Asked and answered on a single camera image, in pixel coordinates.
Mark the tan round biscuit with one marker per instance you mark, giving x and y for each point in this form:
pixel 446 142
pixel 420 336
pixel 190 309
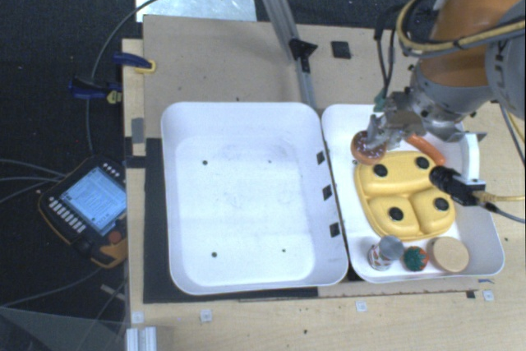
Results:
pixel 448 255

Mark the orange sausage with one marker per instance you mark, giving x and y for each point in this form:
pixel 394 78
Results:
pixel 429 149

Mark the yellow divided plate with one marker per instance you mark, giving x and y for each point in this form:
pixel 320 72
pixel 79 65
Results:
pixel 404 189

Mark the white plastic tray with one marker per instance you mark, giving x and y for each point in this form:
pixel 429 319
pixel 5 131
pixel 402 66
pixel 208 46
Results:
pixel 246 197
pixel 476 242

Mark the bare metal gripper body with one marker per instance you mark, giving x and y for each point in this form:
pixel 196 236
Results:
pixel 404 115

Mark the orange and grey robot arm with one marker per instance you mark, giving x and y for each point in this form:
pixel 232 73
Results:
pixel 472 20

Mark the black cylinder on white bracket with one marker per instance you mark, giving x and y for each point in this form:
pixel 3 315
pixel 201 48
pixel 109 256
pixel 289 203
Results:
pixel 452 183

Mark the brown cardboard board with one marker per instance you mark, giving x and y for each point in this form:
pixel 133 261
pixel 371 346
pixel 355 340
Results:
pixel 230 61

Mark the small can with grey lid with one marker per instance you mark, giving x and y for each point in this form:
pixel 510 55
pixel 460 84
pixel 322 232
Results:
pixel 388 250

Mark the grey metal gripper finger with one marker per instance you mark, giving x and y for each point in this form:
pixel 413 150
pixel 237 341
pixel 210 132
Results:
pixel 394 140
pixel 374 133

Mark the brown sprinkled doughnut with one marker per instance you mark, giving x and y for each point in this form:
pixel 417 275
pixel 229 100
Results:
pixel 363 154

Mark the red strawberry with green top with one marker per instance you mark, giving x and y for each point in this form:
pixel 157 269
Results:
pixel 415 259

